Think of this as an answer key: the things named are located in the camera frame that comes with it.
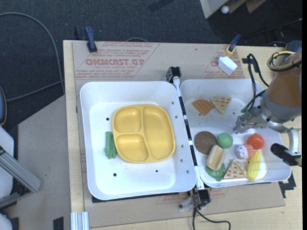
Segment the wooden table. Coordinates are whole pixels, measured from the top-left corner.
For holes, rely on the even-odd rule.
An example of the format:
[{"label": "wooden table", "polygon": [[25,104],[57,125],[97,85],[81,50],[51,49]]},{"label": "wooden table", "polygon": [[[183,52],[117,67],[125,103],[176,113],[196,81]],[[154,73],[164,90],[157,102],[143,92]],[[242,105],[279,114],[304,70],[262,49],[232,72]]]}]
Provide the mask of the wooden table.
[{"label": "wooden table", "polygon": [[[78,133],[78,119],[76,113],[76,94],[75,94],[75,78],[73,66],[73,50],[72,41],[64,41],[64,68],[65,68],[65,86],[66,86],[66,111],[67,111],[67,129],[68,129],[68,149],[69,149],[69,168],[70,168],[70,189],[71,189],[71,211],[81,213],[85,211],[83,200],[83,183],[80,159],[80,144]],[[275,52],[281,51],[282,48],[275,47],[255,47],[255,46],[237,46],[239,58],[246,58],[252,53],[261,68],[261,72],[266,81],[272,79],[272,72],[266,67],[267,59]],[[249,78],[247,68],[243,68],[244,75]],[[254,76],[255,80],[261,83],[258,75]],[[301,127],[301,117],[291,123],[292,127]],[[302,131],[299,131],[300,148]],[[281,135],[283,144],[288,146],[288,136]],[[287,229],[297,230],[303,228],[302,219],[302,168],[295,166],[293,175],[296,187],[293,191],[286,192],[285,206],[267,209],[240,211],[232,213],[223,213],[210,215],[212,220],[228,220],[231,222],[232,229]],[[196,217],[196,229],[227,229],[227,224],[213,224],[207,222],[201,217]],[[154,230],[154,229],[192,229],[192,217],[157,220],[151,222],[134,223],[126,225],[118,225],[111,227],[101,227],[95,229],[113,229],[113,230]]]}]

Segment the red tomato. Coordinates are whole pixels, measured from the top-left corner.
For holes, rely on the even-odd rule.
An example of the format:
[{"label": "red tomato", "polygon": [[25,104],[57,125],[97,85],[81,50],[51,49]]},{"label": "red tomato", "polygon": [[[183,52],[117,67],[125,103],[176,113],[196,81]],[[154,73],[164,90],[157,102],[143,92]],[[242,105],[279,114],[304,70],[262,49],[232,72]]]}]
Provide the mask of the red tomato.
[{"label": "red tomato", "polygon": [[261,135],[255,133],[248,137],[247,144],[252,145],[253,149],[258,150],[263,148],[264,140]]}]

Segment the white tray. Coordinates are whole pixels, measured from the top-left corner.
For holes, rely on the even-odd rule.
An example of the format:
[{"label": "white tray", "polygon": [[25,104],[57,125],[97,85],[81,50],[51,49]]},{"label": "white tray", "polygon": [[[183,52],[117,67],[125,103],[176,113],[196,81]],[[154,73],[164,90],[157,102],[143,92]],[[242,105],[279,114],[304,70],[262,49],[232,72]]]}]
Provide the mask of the white tray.
[{"label": "white tray", "polygon": [[[175,87],[164,81],[89,82],[80,90],[86,150],[87,180],[91,194],[101,200],[185,192],[196,183],[188,136]],[[121,107],[156,104],[173,125],[176,150],[160,162],[130,163],[118,155],[108,159],[106,131]]]},{"label": "white tray", "polygon": [[[263,88],[259,83],[257,84],[257,93],[262,91]],[[224,164],[226,169],[230,161],[236,158],[242,165],[247,166],[246,160],[239,160],[236,157],[235,149],[237,145],[246,142],[247,137],[253,133],[262,135],[265,141],[264,147],[261,149],[262,163],[260,172],[255,181],[249,181],[247,178],[242,179],[227,179],[216,181],[208,175],[205,171],[205,163],[207,155],[200,153],[196,148],[195,155],[199,167],[200,177],[202,181],[210,187],[225,187],[242,184],[266,183],[273,181],[283,181],[288,179],[291,174],[291,167],[285,164],[277,156],[273,155],[270,151],[273,143],[280,143],[279,133],[269,129],[250,129],[244,134],[235,134],[233,128],[236,124],[237,117],[241,115],[241,109],[252,99],[253,91],[251,80],[186,80],[182,82],[181,86],[182,98],[189,120],[189,127],[194,140],[195,135],[200,131],[209,131],[216,137],[220,133],[229,133],[233,139],[233,146],[225,149],[226,157]],[[202,116],[192,105],[192,102],[197,99],[207,99],[211,97],[225,97],[232,98],[227,111],[221,115],[215,108],[212,109],[207,115]],[[260,98],[255,101],[255,106],[259,105]]]}]

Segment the yellow plate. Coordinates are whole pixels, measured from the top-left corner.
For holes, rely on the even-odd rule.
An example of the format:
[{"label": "yellow plate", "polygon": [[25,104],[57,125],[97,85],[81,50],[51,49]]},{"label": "yellow plate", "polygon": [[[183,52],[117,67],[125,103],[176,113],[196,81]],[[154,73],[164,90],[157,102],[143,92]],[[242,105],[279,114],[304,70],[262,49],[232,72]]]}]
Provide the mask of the yellow plate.
[{"label": "yellow plate", "polygon": [[112,127],[117,152],[128,162],[163,161],[175,152],[171,120],[157,105],[122,107],[114,113]]}]

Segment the yellow corn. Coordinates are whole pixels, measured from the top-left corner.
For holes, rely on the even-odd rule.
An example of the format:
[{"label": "yellow corn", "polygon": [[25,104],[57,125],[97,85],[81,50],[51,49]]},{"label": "yellow corn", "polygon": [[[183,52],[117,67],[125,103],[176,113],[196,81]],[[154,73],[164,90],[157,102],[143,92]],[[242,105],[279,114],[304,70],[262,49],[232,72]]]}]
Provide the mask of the yellow corn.
[{"label": "yellow corn", "polygon": [[261,160],[261,152],[259,150],[255,151],[253,156],[250,158],[248,162],[248,179],[253,181],[256,179],[259,168],[260,168],[260,160]]}]

